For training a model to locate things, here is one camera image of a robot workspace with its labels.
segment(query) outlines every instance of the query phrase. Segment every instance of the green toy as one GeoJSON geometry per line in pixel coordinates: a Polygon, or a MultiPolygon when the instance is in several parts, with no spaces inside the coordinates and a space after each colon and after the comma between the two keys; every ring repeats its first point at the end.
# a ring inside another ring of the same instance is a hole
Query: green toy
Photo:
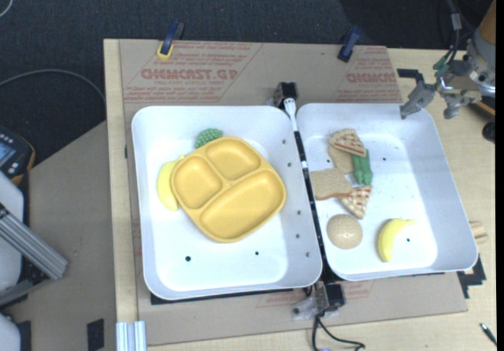
{"type": "Polygon", "coordinates": [[[369,150],[365,151],[365,157],[352,154],[354,162],[354,177],[358,184],[370,185],[372,182],[372,170],[369,162],[369,150]]]}
{"type": "Polygon", "coordinates": [[[195,147],[199,148],[200,146],[204,146],[206,143],[222,137],[222,134],[221,130],[216,128],[207,128],[199,133],[198,137],[196,137],[195,147]]]}

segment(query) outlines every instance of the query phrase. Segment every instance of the yellow divided plate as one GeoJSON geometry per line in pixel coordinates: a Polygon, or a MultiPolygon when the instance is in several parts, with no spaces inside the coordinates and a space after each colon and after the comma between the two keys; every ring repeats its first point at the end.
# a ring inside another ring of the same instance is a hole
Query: yellow divided plate
{"type": "Polygon", "coordinates": [[[208,142],[179,161],[173,193],[194,223],[218,242],[235,242],[284,206],[284,182],[262,155],[236,137],[208,142]]]}

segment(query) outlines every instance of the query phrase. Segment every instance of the blue clamp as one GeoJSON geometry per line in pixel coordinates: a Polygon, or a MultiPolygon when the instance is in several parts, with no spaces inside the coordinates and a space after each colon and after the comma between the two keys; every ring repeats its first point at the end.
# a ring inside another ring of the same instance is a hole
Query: blue clamp
{"type": "Polygon", "coordinates": [[[173,52],[173,44],[174,40],[180,39],[183,33],[185,25],[183,22],[179,22],[178,20],[174,20],[168,29],[168,34],[166,35],[165,41],[161,42],[157,49],[157,56],[166,61],[170,58],[173,52]]]}
{"type": "Polygon", "coordinates": [[[345,61],[347,63],[352,55],[355,43],[362,35],[362,30],[359,27],[352,27],[348,34],[343,39],[343,46],[339,50],[338,59],[345,61]]]}

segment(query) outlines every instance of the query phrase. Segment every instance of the yellow banana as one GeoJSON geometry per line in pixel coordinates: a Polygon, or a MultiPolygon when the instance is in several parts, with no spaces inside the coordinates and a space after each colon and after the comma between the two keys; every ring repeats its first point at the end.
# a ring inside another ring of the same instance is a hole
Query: yellow banana
{"type": "Polygon", "coordinates": [[[173,169],[177,162],[184,158],[184,155],[180,155],[178,159],[174,161],[166,162],[161,166],[161,170],[157,175],[157,195],[161,199],[161,202],[166,208],[176,211],[179,209],[179,203],[176,200],[175,194],[172,191],[172,185],[170,184],[170,176],[172,175],[173,169]]]}
{"type": "Polygon", "coordinates": [[[414,223],[414,220],[402,220],[394,218],[385,223],[378,235],[378,254],[382,261],[390,261],[394,247],[395,236],[406,226],[414,223]]]}

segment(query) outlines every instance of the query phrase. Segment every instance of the black floor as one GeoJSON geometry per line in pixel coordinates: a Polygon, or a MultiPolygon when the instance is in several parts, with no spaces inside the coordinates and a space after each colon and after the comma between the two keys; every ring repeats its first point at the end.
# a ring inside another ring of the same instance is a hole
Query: black floor
{"type": "MultiPolygon", "coordinates": [[[[491,0],[459,0],[478,25],[491,0]]],[[[0,0],[0,13],[9,0],[0,0]]],[[[348,28],[361,44],[447,48],[450,18],[443,0],[13,0],[0,17],[0,125],[23,135],[39,163],[105,119],[102,41],[163,39],[170,21],[186,40],[337,43],[348,28]]]]}

